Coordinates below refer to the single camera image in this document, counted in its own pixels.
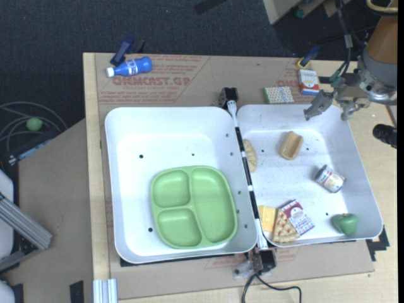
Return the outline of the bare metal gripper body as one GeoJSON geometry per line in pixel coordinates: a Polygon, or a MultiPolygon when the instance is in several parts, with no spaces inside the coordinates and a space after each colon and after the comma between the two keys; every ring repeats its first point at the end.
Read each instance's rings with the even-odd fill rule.
{"type": "Polygon", "coordinates": [[[369,68],[360,64],[353,73],[334,78],[331,86],[339,103],[397,105],[397,66],[369,68]]]}

